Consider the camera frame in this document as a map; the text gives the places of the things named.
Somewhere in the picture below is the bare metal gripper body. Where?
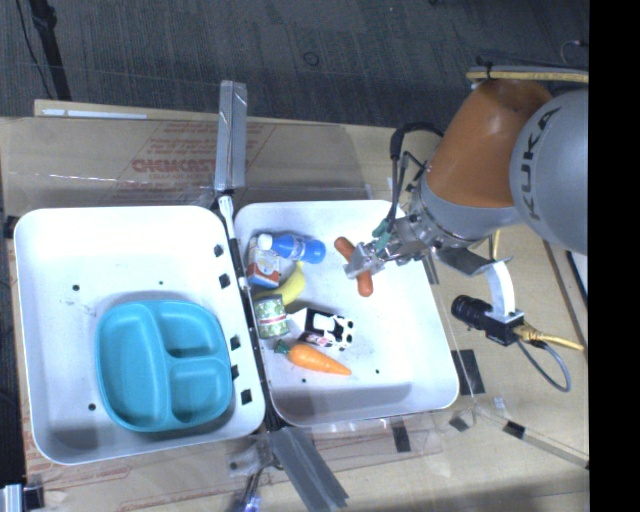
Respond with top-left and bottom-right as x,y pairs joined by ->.
370,211 -> 447,268

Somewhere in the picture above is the orange-red toy sausage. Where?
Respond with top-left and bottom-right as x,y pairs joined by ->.
333,235 -> 376,299

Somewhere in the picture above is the blue and white bottle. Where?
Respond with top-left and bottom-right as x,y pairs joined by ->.
256,232 -> 328,265

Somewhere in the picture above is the yellow banana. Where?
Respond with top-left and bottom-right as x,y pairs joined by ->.
251,261 -> 307,308

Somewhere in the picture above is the black and white cow-print carton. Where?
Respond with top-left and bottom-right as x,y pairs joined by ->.
297,306 -> 356,352

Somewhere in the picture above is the white plastic tray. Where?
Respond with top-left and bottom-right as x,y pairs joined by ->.
12,204 -> 267,467
233,199 -> 461,429

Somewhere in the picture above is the red and white carton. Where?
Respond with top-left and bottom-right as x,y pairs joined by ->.
245,236 -> 282,290

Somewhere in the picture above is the green and white can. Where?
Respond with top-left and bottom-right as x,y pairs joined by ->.
253,294 -> 291,340

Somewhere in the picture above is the orange carrot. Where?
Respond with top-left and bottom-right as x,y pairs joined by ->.
273,339 -> 353,377

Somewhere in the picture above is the thin black and white rod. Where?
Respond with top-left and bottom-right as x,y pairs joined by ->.
217,194 -> 275,432

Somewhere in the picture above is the blue divided plate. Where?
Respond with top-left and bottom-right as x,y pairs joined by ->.
94,299 -> 235,434

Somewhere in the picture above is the brown cardboard board, red print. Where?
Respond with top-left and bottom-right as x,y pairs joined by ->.
0,98 -> 454,512

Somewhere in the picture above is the black cylinder on white bracket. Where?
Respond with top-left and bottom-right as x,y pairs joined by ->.
450,259 -> 526,348

